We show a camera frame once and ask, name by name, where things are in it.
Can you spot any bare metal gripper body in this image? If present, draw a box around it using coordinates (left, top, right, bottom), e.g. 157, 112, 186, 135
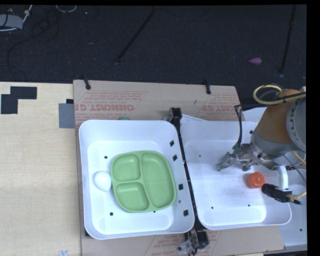
233, 143, 279, 171

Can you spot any orange round toy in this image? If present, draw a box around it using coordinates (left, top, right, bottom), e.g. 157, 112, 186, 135
247, 171, 266, 189

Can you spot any white plastic tray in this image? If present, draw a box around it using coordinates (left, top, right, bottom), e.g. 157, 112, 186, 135
78, 119, 196, 241
179, 119, 293, 231

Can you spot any thin black rod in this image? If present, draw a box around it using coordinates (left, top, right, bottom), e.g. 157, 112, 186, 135
172, 117, 205, 241

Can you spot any white paper sheet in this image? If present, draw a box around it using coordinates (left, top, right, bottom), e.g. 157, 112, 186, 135
181, 113, 210, 124

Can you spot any green divided plate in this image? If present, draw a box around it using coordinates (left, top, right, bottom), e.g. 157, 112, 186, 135
109, 150, 178, 214

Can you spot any brown cardboard board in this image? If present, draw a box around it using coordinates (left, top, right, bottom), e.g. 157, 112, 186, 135
72, 79, 286, 256

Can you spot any white egg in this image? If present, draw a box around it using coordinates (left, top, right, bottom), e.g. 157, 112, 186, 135
93, 170, 113, 192

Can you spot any black cylinder on white bracket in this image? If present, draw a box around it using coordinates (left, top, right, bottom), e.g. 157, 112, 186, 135
261, 164, 294, 204

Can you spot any black block with wires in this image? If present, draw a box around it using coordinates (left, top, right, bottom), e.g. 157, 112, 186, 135
194, 229, 210, 249
168, 107, 183, 123

